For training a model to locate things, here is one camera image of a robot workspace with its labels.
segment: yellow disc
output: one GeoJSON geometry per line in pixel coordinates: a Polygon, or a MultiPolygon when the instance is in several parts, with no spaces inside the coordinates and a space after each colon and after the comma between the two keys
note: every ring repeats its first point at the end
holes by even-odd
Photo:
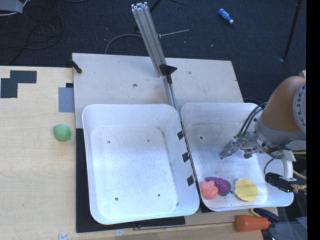
{"type": "Polygon", "coordinates": [[[236,196],[244,201],[254,201],[258,195],[258,189],[248,178],[240,178],[235,182],[234,193],[236,196]]]}

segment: green ball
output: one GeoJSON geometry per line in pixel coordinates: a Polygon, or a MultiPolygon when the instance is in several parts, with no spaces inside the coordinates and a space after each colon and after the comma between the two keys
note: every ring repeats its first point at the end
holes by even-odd
{"type": "Polygon", "coordinates": [[[65,142],[70,140],[71,130],[65,124],[58,124],[53,127],[53,134],[58,141],[65,142]]]}

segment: blue cylindrical object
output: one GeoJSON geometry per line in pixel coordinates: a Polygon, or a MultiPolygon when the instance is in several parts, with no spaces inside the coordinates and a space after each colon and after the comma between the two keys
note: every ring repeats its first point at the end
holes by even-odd
{"type": "Polygon", "coordinates": [[[219,15],[221,15],[222,18],[224,18],[227,22],[229,22],[230,24],[234,23],[234,20],[230,18],[229,13],[227,13],[223,8],[221,8],[218,11],[219,15]]]}

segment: black mat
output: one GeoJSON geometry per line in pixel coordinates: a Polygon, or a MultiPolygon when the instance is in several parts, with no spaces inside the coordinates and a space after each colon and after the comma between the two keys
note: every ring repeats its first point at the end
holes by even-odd
{"type": "Polygon", "coordinates": [[[89,205],[88,175],[84,130],[76,129],[76,232],[94,232],[126,228],[155,226],[173,226],[186,224],[185,217],[171,217],[119,223],[113,225],[100,224],[92,217],[89,205]]]}

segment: wooden surface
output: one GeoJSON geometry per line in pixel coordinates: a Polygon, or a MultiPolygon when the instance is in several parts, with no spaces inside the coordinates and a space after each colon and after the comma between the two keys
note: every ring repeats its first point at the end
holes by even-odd
{"type": "Polygon", "coordinates": [[[262,240],[258,231],[238,232],[236,215],[248,210],[195,213],[186,225],[76,233],[75,113],[59,112],[58,88],[73,82],[71,68],[0,66],[36,71],[35,84],[19,83],[17,98],[0,98],[0,235],[1,239],[57,240],[262,240]],[[66,124],[71,139],[55,139],[53,127],[66,124]]]}

